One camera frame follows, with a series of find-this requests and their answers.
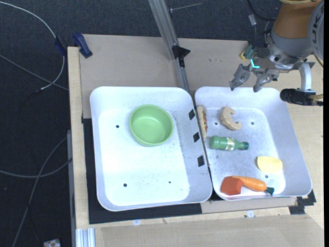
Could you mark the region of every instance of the bottle label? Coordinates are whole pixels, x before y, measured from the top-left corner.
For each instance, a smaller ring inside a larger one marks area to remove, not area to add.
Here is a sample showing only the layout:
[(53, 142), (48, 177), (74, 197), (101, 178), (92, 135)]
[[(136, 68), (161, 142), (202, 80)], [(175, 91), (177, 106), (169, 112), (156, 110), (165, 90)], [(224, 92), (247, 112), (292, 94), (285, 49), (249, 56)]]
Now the bottle label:
[(225, 151), (232, 151), (234, 149), (234, 138), (226, 138), (227, 140), (227, 145), (225, 148)]

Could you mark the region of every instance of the wooden table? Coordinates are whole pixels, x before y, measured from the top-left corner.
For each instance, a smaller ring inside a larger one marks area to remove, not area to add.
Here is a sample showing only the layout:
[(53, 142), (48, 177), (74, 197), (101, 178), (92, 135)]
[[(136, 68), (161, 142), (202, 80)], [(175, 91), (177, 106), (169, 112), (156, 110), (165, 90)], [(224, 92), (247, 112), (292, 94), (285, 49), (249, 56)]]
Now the wooden table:
[[(202, 214), (183, 217), (90, 224), (81, 118), (90, 118), (89, 96), (102, 86), (178, 86), (174, 64), (166, 56), (162, 38), (84, 35), (93, 56), (68, 48), (71, 135), (76, 229), (95, 229), (96, 246), (241, 246), (324, 245), (323, 107), (288, 104), (294, 129), (313, 182), (317, 202), (304, 215), (291, 215), (296, 197), (243, 201), (206, 201)], [(191, 50), (185, 57), (191, 95), (202, 86), (228, 86), (246, 48), (244, 41), (179, 39)], [(311, 56), (309, 61), (316, 62)], [(323, 93), (323, 68), (312, 68), (313, 90)], [(244, 86), (253, 86), (251, 75)], [(268, 87), (300, 87), (298, 71), (281, 74)]]

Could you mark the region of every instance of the toy carrot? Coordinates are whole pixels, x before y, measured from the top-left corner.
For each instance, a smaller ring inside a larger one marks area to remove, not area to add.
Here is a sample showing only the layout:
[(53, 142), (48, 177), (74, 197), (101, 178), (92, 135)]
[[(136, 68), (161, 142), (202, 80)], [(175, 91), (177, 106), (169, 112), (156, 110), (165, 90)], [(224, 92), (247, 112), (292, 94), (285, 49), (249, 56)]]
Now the toy carrot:
[(274, 188), (267, 187), (264, 181), (261, 181), (259, 179), (255, 178), (249, 178), (249, 177), (240, 177), (237, 175), (233, 175), (233, 178), (240, 179), (243, 183), (243, 185), (247, 188), (250, 188), (254, 191), (266, 191), (271, 194), (271, 196), (274, 193)]

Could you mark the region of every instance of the black clamp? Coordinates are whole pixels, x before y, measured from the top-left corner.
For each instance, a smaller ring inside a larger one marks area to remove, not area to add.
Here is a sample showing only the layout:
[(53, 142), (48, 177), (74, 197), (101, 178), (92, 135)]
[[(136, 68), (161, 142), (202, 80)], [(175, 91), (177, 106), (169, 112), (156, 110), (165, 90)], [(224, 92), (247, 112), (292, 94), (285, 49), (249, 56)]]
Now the black clamp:
[(297, 89), (283, 89), (280, 93), (280, 98), (283, 101), (299, 104), (304, 106), (323, 106), (323, 101), (314, 101), (311, 95), (315, 95), (314, 91), (299, 91)]
[(297, 197), (297, 206), (289, 206), (290, 214), (305, 214), (305, 206), (314, 206), (317, 202), (313, 190), (307, 195), (307, 198)]
[(179, 60), (179, 66), (184, 68), (185, 64), (184, 64), (184, 57), (190, 53), (191, 51), (186, 49), (186, 48), (182, 48), (180, 46), (177, 46), (176, 44), (173, 45), (172, 47), (172, 51), (174, 54), (175, 59), (178, 58)]
[(93, 53), (89, 50), (84, 36), (81, 33), (74, 32), (72, 38), (77, 46), (80, 47), (80, 53), (85, 57), (89, 58)]

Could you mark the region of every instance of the metal bracket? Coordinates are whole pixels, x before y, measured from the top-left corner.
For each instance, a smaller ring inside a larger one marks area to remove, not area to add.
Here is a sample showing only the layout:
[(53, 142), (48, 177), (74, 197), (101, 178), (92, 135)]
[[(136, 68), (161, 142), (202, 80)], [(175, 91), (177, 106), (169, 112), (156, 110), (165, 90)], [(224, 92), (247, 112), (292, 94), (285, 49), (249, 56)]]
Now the metal bracket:
[(255, 215), (252, 210), (247, 210), (247, 215), (245, 216), (246, 218), (254, 218)]
[(302, 63), (298, 68), (301, 77), (301, 88), (303, 92), (312, 90), (312, 74), (310, 71), (310, 65), (308, 63)]
[(95, 229), (76, 230), (76, 247), (96, 247)]
[(191, 51), (186, 49), (186, 48), (182, 48), (176, 44), (174, 44), (174, 46), (172, 47), (172, 50), (173, 50), (173, 54), (174, 54), (174, 58), (177, 59), (178, 58), (178, 61), (179, 61), (179, 66), (180, 67), (185, 67), (185, 64), (184, 64), (184, 57), (190, 53)]
[(133, 220), (134, 225), (140, 225), (140, 220)]
[(290, 214), (305, 214), (305, 206), (314, 206), (317, 202), (313, 190), (307, 195), (307, 198), (297, 197), (297, 206), (289, 206)]

